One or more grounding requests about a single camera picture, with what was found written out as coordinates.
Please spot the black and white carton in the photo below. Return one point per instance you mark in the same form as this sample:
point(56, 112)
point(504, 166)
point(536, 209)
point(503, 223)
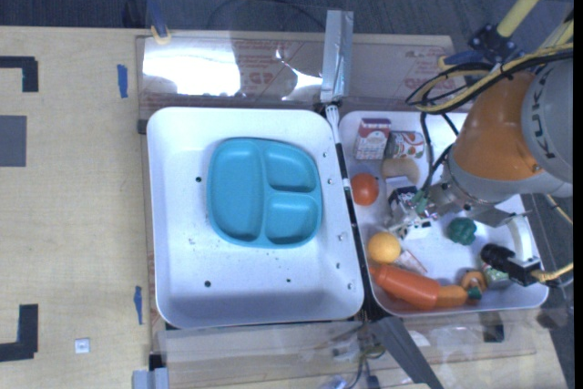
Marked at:
point(401, 197)

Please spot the beige bread piece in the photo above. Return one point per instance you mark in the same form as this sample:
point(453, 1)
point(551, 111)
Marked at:
point(401, 168)

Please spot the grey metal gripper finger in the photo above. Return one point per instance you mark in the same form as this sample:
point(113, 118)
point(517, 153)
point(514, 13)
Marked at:
point(421, 228)
point(400, 227)

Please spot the white can with red print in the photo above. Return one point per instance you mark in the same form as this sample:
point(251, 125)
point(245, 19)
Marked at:
point(405, 145)

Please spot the white plastic tray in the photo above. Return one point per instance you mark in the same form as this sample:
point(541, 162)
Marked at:
point(432, 250)
point(191, 214)

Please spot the blue divided plate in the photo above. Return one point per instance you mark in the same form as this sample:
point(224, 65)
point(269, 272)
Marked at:
point(241, 191)

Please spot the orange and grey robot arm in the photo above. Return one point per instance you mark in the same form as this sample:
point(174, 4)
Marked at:
point(496, 141)

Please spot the red orange ball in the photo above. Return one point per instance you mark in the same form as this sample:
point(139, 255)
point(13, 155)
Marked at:
point(364, 189)

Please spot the yellow ball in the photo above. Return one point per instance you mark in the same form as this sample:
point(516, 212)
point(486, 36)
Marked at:
point(383, 247)

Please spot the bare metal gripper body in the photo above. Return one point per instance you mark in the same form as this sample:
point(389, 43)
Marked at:
point(444, 198)

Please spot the orange carrot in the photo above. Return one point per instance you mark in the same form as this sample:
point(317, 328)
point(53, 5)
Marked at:
point(453, 295)

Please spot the white and red packet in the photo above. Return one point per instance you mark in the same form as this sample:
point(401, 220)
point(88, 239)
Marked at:
point(412, 263)

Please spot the red and white carton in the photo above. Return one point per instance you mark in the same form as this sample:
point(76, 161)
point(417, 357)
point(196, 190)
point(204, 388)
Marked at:
point(371, 141)

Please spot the orange doughnut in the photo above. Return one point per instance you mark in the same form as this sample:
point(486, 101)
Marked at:
point(469, 277)

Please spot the orange bottle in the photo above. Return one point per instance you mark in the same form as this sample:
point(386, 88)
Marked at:
point(407, 284)

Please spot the green broccoli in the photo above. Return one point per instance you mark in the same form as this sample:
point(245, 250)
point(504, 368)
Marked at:
point(462, 231)

